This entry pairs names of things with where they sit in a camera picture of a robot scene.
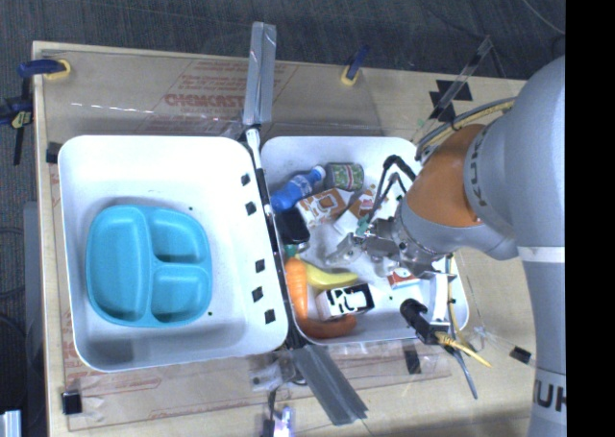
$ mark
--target yellow banana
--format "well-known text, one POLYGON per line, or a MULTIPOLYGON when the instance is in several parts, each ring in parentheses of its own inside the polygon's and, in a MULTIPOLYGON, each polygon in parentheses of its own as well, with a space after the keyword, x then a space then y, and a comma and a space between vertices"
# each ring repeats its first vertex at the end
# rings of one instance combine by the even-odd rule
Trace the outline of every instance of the yellow banana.
POLYGON ((352 272, 342 273, 327 273, 320 268, 305 262, 307 283, 312 287, 319 288, 321 290, 331 290, 332 288, 347 287, 354 284, 358 275, 352 272))

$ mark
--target blue bowl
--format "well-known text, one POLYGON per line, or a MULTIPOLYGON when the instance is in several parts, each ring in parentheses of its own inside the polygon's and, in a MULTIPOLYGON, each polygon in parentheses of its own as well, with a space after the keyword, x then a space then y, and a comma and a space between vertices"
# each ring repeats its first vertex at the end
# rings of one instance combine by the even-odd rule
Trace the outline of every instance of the blue bowl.
POLYGON ((195 219, 170 208, 106 208, 89 229, 86 284, 92 307, 112 323, 190 323, 211 302, 207 235, 195 219))

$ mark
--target orange carrot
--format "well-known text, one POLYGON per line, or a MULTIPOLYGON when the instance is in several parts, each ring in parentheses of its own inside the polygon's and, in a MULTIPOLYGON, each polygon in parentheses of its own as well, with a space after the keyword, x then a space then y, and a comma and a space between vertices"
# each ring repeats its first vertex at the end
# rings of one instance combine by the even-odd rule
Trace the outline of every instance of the orange carrot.
POLYGON ((357 317, 353 314, 346 314, 344 317, 333 321, 320 321, 314 319, 298 319, 297 323, 301 331, 310 338, 324 340, 346 336, 357 325, 357 317))
POLYGON ((284 265, 288 295, 295 308, 298 320, 308 318, 308 273, 306 265, 298 257, 290 257, 284 265))

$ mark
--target blue bottle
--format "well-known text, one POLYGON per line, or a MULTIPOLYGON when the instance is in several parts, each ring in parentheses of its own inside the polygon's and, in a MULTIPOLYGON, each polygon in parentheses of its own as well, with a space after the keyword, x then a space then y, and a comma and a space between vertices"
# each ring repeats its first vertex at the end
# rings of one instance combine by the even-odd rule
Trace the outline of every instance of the blue bottle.
POLYGON ((271 195, 271 207, 274 211, 284 211, 309 196, 314 186, 325 179, 325 169, 320 165, 314 167, 307 174, 298 174, 287 182, 282 189, 271 195))

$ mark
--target table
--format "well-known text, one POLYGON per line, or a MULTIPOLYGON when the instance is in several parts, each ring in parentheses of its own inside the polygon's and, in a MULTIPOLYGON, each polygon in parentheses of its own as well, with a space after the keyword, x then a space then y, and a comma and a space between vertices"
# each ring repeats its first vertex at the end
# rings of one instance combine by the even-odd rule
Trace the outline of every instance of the table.
MULTIPOLYGON (((157 133, 169 129, 169 112, 177 108, 186 108, 179 104, 181 90, 193 90, 196 85, 209 85, 209 88, 226 91, 224 95, 233 97, 240 94, 243 86, 238 83, 243 77, 240 66, 245 62, 240 59, 225 59, 221 57, 195 56, 186 54, 171 54, 162 52, 143 52, 97 46, 81 46, 58 44, 53 42, 36 42, 33 46, 33 59, 43 56, 62 57, 71 53, 84 64, 75 67, 73 75, 77 83, 85 84, 79 92, 83 100, 69 101, 68 108, 83 108, 88 102, 94 109, 92 112, 75 112, 68 110, 62 113, 58 106, 50 100, 49 91, 45 85, 51 84, 42 76, 35 76, 36 102, 36 155, 37 155, 37 201, 40 218, 41 237, 41 281, 44 324, 44 355, 47 398, 48 434, 50 436, 66 435, 259 435, 262 429, 262 419, 265 414, 263 404, 246 403, 228 404, 227 409, 217 409, 202 413, 195 408, 192 413, 188 408, 183 414, 171 416, 172 411, 161 411, 151 415, 150 419, 118 425, 83 427, 70 425, 69 419, 62 413, 61 393, 66 389, 65 358, 72 356, 70 344, 62 337, 62 330, 67 329, 67 313, 62 310, 62 296, 65 296, 64 259, 58 254, 57 243, 62 240, 62 224, 59 224, 58 214, 54 212, 57 205, 54 186, 57 186, 57 165, 49 163, 47 154, 52 142, 64 142, 71 135, 88 133, 93 128, 100 133, 106 133, 109 127, 106 122, 113 118, 123 118, 127 132, 157 133), (105 86, 105 77, 95 72, 94 65, 87 66, 86 61, 94 57, 111 57, 118 60, 125 57, 128 62, 122 64, 125 71, 115 74, 125 86, 105 86), (139 117, 138 105, 146 107, 148 97, 155 96, 155 90, 148 92, 135 85, 138 73, 131 66, 131 57, 146 57, 148 65, 157 73, 163 73, 169 66, 184 70, 201 63, 207 77, 190 79, 178 78, 168 94, 174 97, 152 99, 147 104, 156 108, 147 118, 147 128, 143 129, 143 114, 139 117), (230 67, 229 73, 235 75, 224 79, 220 70, 230 67), (100 83, 100 93, 130 92, 130 87, 136 89, 132 99, 125 105, 107 104, 92 97, 92 84, 100 83)), ((339 82, 341 67, 277 61, 275 87, 275 114, 287 115, 283 126, 295 130, 304 128, 307 122, 315 121, 315 127, 323 122, 338 121, 353 122, 346 125, 345 132, 381 131, 387 135, 411 137, 417 130, 420 118, 426 119, 432 109, 430 92, 441 90, 438 81, 452 81, 455 77, 430 73, 400 72, 362 68, 359 81, 353 87, 347 87, 339 82)), ((477 107, 495 100, 515 96, 523 81, 501 79, 486 79, 473 77, 468 86, 471 91, 471 101, 455 101, 457 112, 477 107)), ((178 132, 194 127, 190 117, 173 120, 178 132)), ((270 128, 264 132, 264 138, 272 137, 279 128, 270 128)), ((481 253, 471 250, 461 250, 455 254, 464 288, 472 302, 471 319, 477 327, 483 327, 490 334, 481 354, 490 360, 494 368, 487 369, 472 360, 468 367, 473 375, 479 391, 479 399, 475 401, 468 389, 462 372, 454 362, 450 367, 442 369, 440 376, 426 380, 407 378, 407 382, 396 379, 394 385, 388 387, 368 387, 359 389, 359 395, 368 407, 368 418, 356 421, 352 425, 332 426, 326 413, 314 397, 304 397, 292 400, 289 405, 295 412, 295 427, 299 435, 320 436, 362 436, 380 434, 408 435, 410 431, 422 436, 451 435, 452 428, 457 436, 522 436, 525 435, 529 422, 531 385, 533 369, 513 360, 507 354, 507 343, 512 343, 526 350, 533 351, 535 347, 534 331, 529 293, 525 282, 525 274, 520 260, 506 262, 495 261, 481 253)), ((437 358, 436 354, 427 353, 437 358)), ((170 400, 180 395, 169 394, 170 400)), ((127 405, 142 404, 138 392, 126 392, 122 402, 127 405)))

